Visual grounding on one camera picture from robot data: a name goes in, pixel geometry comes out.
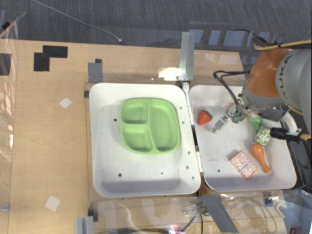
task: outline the small box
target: small box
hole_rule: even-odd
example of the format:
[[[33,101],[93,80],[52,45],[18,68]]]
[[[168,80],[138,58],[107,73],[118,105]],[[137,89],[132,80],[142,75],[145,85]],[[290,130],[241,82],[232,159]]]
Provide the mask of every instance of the small box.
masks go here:
[[[245,178],[249,178],[257,168],[242,152],[238,152],[233,158],[230,159],[230,163],[238,170],[238,172]]]

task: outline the hinge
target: hinge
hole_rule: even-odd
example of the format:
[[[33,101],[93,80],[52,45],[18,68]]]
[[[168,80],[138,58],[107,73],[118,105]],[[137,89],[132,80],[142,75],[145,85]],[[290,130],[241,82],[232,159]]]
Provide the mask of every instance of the hinge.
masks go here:
[[[203,166],[201,164],[200,153],[196,152],[196,156],[197,156],[197,163],[198,163],[199,172],[202,173],[203,172]]]

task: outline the dark floor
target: dark floor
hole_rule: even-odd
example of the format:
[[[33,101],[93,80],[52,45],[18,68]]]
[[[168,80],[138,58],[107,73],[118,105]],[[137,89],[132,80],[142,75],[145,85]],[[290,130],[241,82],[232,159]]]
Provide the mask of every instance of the dark floor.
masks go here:
[[[251,34],[235,29],[254,31],[268,41],[311,39],[312,0],[36,1],[41,4],[0,0],[0,23],[8,11],[24,11],[20,39],[119,44],[86,23],[112,32],[127,45],[171,48],[180,47],[182,31],[193,31],[196,49],[239,51],[245,69],[257,53]],[[306,148],[311,159],[311,142]]]

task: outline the green plate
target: green plate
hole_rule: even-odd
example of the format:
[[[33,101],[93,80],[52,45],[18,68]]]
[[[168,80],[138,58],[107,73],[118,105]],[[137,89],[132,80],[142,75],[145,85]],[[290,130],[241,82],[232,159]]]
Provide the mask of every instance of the green plate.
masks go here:
[[[163,99],[135,98],[123,103],[120,131],[132,152],[161,154],[180,144],[180,127],[174,106]]]

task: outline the white wire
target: white wire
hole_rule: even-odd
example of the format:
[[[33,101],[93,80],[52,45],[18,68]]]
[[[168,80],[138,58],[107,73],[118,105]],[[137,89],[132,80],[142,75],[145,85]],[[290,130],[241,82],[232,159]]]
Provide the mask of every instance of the white wire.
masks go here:
[[[88,26],[88,27],[91,27],[91,28],[94,28],[94,29],[98,29],[98,30],[104,31],[104,32],[106,32],[107,34],[110,34],[111,36],[113,36],[114,38],[116,38],[119,42],[122,42],[122,39],[118,38],[118,37],[117,37],[116,35],[114,35],[112,32],[109,32],[109,31],[107,31],[107,30],[105,30],[105,29],[102,29],[102,28],[98,28],[98,27],[96,27],[96,26],[94,26],[94,25],[91,25],[91,24],[87,24],[87,23],[85,23],[85,22],[83,22],[83,21],[80,21],[80,20],[78,20],[78,19],[76,19],[76,18],[74,18],[74,17],[72,17],[72,16],[70,16],[70,15],[68,15],[68,14],[66,14],[66,13],[64,13],[64,12],[62,12],[62,11],[60,11],[60,10],[58,10],[58,9],[55,9],[55,8],[53,8],[53,7],[50,7],[50,6],[48,6],[48,5],[44,4],[44,3],[41,3],[41,2],[39,2],[39,1],[37,1],[37,0],[31,0],[31,1],[36,2],[36,3],[38,3],[38,4],[40,4],[40,5],[44,6],[44,7],[46,7],[46,8],[48,8],[48,9],[54,10],[54,11],[56,11],[56,12],[58,12],[58,13],[64,15],[64,16],[69,17],[70,19],[72,19],[72,20],[74,20],[74,21],[77,21],[77,22],[83,24],[83,25],[86,25],[86,26]]]

